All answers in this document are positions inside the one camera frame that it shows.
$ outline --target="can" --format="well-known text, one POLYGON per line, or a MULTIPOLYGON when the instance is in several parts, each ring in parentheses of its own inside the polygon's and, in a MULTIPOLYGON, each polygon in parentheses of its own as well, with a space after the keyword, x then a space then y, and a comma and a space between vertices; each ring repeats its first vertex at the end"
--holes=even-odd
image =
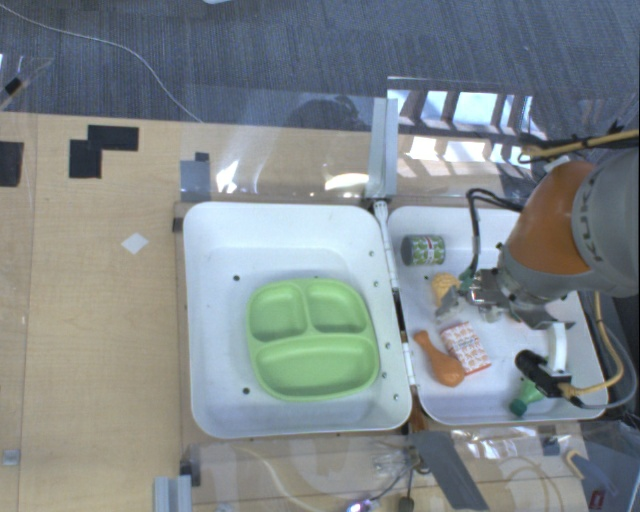
POLYGON ((444 239, 437 235, 405 236, 400 254, 405 265, 442 265, 444 239))

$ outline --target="gray carpet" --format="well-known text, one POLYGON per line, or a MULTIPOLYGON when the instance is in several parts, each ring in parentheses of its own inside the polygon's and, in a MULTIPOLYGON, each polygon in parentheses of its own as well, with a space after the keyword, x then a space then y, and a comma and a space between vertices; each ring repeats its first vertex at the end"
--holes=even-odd
MULTIPOLYGON (((303 92, 364 105, 386 95, 389 75, 490 82, 507 92, 638 89, 637 2, 4 1, 43 23, 131 47, 205 121, 278 124, 303 92)), ((188 119, 121 50, 0 10, 0 52, 53 58, 13 109, 188 119)))

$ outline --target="green divided plate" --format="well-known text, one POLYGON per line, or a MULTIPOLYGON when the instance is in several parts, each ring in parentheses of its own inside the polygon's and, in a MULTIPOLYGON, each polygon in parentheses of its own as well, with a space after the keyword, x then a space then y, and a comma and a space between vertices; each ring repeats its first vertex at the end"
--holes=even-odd
POLYGON ((328 400, 378 375, 375 332, 362 297, 335 279, 291 279, 256 290, 247 338, 262 387, 282 400, 328 400))

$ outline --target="wooden surface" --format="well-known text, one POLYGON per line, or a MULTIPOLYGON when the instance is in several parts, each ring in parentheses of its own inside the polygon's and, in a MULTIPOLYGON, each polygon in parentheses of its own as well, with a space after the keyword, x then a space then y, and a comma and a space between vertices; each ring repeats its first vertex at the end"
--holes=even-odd
MULTIPOLYGON (((0 227, 3 257, 12 251, 30 254, 28 237, 33 231, 32 261, 22 259, 13 267, 22 269, 16 279, 27 279, 18 283, 22 295, 15 297, 29 300, 28 308, 26 304, 23 308, 28 311, 28 325, 14 324, 14 334, 23 339, 22 351, 12 352, 8 331, 0 335, 0 449, 16 443, 22 449, 19 468, 0 467, 0 510, 151 510, 153 478, 176 476, 185 439, 181 429, 192 427, 181 421, 176 254, 171 231, 174 203, 180 198, 180 159, 209 151, 214 171, 241 160, 238 186, 250 187, 258 169, 265 191, 276 196, 284 190, 284 196, 295 198, 295 187, 289 185, 307 183, 307 177, 315 176, 324 164, 330 167, 329 174, 342 172, 339 169, 363 172, 368 137, 0 116, 0 140, 13 137, 25 142, 26 170, 33 173, 29 185, 23 176, 18 189, 0 189, 8 220, 0 227), (103 152, 101 180, 69 179, 69 140, 86 139, 91 123, 139 127, 139 151, 103 152), (289 185, 276 188, 278 183, 289 185), (135 255, 121 245, 134 233, 148 240, 135 255)), ((6 302, 0 306, 7 310, 6 302)), ((12 318, 22 322, 22 315, 12 318)), ((4 320, 3 327, 9 325, 4 320)), ((578 442, 579 435, 574 432, 572 439, 578 442)), ((341 442, 336 441, 336 458, 328 462, 328 471, 342 470, 341 442)), ((585 510, 579 481, 557 457, 552 461, 533 452, 533 466, 506 461, 512 471, 498 471, 496 461, 489 463, 493 464, 489 471, 489 466, 466 457, 495 510, 556 510, 553 504, 558 498, 551 483, 563 496, 564 510, 585 510), (519 470, 518 464, 530 468, 519 470), (538 466, 548 475, 542 480, 531 469, 538 466)), ((314 490, 287 458, 274 456, 270 464, 278 478, 287 482, 286 488, 274 484, 274 473, 267 466, 259 482, 246 480, 251 473, 247 470, 243 476, 241 466, 237 499, 231 501, 234 510, 343 510, 347 500, 356 497, 314 490), (245 500, 245 490, 256 485, 272 497, 245 500), (278 498, 278 493, 293 498, 278 498)), ((362 464, 369 467, 371 461, 363 459, 362 464)), ((349 487, 349 479, 343 480, 349 487)), ((394 510, 399 490, 383 501, 382 510, 394 510)), ((417 478, 413 495, 416 510, 449 510, 432 477, 417 478)), ((216 503, 201 504, 195 510, 213 512, 216 503)))

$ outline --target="red and white box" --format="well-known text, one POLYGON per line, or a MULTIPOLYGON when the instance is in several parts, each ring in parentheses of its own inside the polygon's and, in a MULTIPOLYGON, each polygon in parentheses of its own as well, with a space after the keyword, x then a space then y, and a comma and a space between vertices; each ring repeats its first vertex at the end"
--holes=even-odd
POLYGON ((465 375, 479 372, 491 366, 489 356, 469 322, 444 329, 440 332, 440 337, 447 347, 449 355, 455 357, 462 364, 465 375))

